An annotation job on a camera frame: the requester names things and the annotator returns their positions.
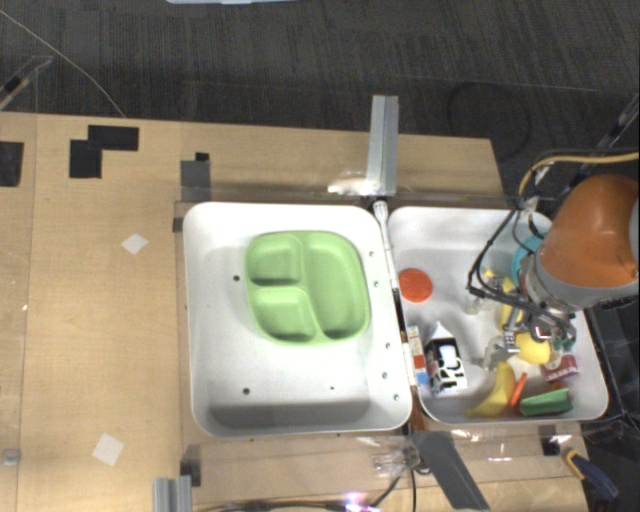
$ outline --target gray carpet floor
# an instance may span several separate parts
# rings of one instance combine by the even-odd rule
[[[638,90],[631,0],[0,0],[0,9],[129,117],[367,130],[371,95],[394,94],[402,133],[489,137],[509,194],[539,152],[594,146]],[[0,48],[0,81],[32,55],[53,55],[2,16]],[[25,91],[10,109],[117,115],[59,56],[37,95]],[[636,121],[621,144],[637,141]],[[637,164],[625,171],[637,176]],[[631,316],[637,347],[637,308]],[[602,459],[615,472],[611,460]],[[616,476],[626,481],[625,471]],[[640,491],[627,487],[618,510],[637,510]]]

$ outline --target blue tool handle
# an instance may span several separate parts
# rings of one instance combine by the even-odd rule
[[[593,462],[588,461],[584,457],[580,457],[580,455],[574,455],[571,461],[584,477],[593,484],[605,500],[613,501],[616,496],[618,496],[619,491],[616,485]]]

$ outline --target white square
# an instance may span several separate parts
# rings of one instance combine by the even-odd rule
[[[122,245],[122,247],[124,247],[131,254],[135,255],[138,254],[140,250],[142,250],[142,248],[148,243],[149,240],[147,240],[145,237],[139,235],[138,233],[134,233],[120,245]]]
[[[124,443],[118,441],[115,437],[109,434],[102,434],[100,441],[93,450],[93,456],[109,466],[114,466],[120,457],[120,453],[124,448]]]

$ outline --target green plate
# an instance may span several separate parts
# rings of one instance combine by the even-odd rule
[[[272,341],[344,341],[369,325],[362,264],[346,238],[327,231],[283,231],[254,238],[245,257],[253,321]]]

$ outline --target wooden table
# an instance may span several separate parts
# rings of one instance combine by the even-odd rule
[[[89,124],[139,127],[139,150],[105,151],[100,180],[70,179],[69,141],[86,139]],[[322,190],[366,168],[368,134],[0,113],[0,140],[25,143],[22,184],[0,189],[0,250],[24,257],[0,279],[15,276],[26,290],[0,297],[0,448],[22,451],[17,473],[0,467],[0,493],[9,497],[0,510],[150,511],[154,479],[176,477],[182,454],[171,229],[180,161],[209,153],[215,183]],[[401,136],[398,181],[412,190],[502,193],[484,140]],[[136,255],[121,246],[133,234],[148,240]],[[23,302],[26,341],[25,315],[2,315]],[[15,350],[23,345],[24,374]],[[579,430],[566,428],[584,448]],[[114,466],[92,456],[103,433],[124,443]],[[587,510],[580,483],[557,457],[525,452],[520,473],[467,453],[482,463],[471,463],[472,473],[495,470],[480,479],[494,510]],[[553,478],[525,480],[532,467]],[[331,474],[313,476],[330,488]],[[245,484],[238,479],[236,492]],[[420,485],[419,510],[449,510],[432,477]],[[399,490],[385,510],[409,502]]]

